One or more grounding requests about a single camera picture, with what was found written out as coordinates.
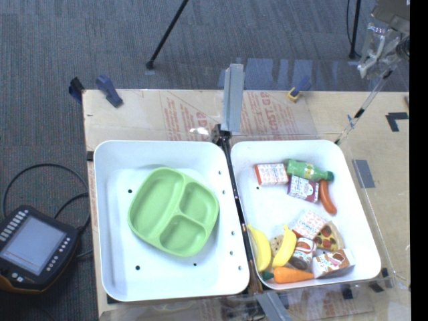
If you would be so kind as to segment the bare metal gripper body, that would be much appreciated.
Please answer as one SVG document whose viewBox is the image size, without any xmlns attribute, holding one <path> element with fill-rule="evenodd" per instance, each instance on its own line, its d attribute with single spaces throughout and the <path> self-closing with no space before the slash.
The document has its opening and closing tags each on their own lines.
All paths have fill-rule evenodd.
<svg viewBox="0 0 428 321">
<path fill-rule="evenodd" d="M 410 34 L 410 0 L 376 0 L 370 14 L 395 31 Z"/>
</svg>

